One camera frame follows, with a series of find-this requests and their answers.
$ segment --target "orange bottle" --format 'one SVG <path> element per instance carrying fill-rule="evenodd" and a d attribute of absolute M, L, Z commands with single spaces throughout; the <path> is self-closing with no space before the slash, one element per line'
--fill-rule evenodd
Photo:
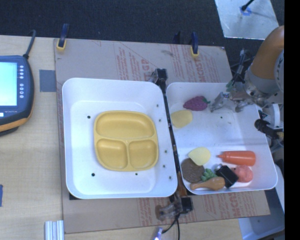
<path fill-rule="evenodd" d="M 224 151 L 217 155 L 224 163 L 238 166 L 253 166 L 256 163 L 256 154 L 248 150 Z"/>

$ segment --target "screen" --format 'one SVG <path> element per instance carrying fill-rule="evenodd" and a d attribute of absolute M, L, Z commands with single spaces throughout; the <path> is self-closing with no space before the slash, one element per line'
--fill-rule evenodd
<path fill-rule="evenodd" d="M 0 106 L 17 105 L 17 73 L 16 62 L 0 62 Z"/>

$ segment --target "green toy vegetable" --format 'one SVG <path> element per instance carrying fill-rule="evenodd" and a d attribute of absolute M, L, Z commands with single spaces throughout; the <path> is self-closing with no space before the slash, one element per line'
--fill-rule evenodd
<path fill-rule="evenodd" d="M 213 178 L 213 177 L 218 177 L 216 174 L 213 173 L 213 171 L 209 168 L 204 170 L 203 175 L 201 176 L 201 180 L 203 182 L 206 182 L 207 180 Z"/>

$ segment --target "gray metal panel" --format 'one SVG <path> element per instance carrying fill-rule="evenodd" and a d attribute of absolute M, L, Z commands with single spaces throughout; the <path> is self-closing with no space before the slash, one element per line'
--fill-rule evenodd
<path fill-rule="evenodd" d="M 226 38 L 264 40 L 279 26 L 270 0 L 254 0 L 244 12 L 241 7 L 250 0 L 214 1 Z"/>

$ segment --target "white tray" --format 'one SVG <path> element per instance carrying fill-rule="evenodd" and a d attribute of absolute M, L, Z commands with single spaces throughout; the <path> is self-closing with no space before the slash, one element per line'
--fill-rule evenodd
<path fill-rule="evenodd" d="M 79 199 L 168 197 L 177 189 L 177 173 L 165 103 L 154 83 L 128 80 L 71 78 L 62 87 L 65 176 L 69 192 Z M 154 167 L 112 171 L 97 160 L 94 121 L 105 111 L 148 115 L 158 136 Z"/>
<path fill-rule="evenodd" d="M 166 90 L 169 112 L 184 110 L 183 104 L 195 97 L 205 96 L 213 101 L 220 92 L 225 92 L 226 83 L 174 82 Z M 217 157 L 222 151 L 250 150 L 256 155 L 255 165 L 250 167 L 253 180 L 248 183 L 236 182 L 230 188 L 214 191 L 208 188 L 191 190 L 190 183 L 183 180 L 185 187 L 193 194 L 206 195 L 226 192 L 257 191 L 272 189 L 276 186 L 278 176 L 266 135 L 255 128 L 259 119 L 258 107 L 248 105 L 243 111 L 236 113 L 222 107 L 210 112 L 209 107 L 203 111 L 193 111 L 193 120 L 183 128 L 173 128 L 179 163 L 188 158 L 188 153 L 198 147 L 206 147 L 211 152 L 210 160 L 205 168 L 214 170 L 218 164 L 236 167 L 234 164 L 222 162 Z"/>

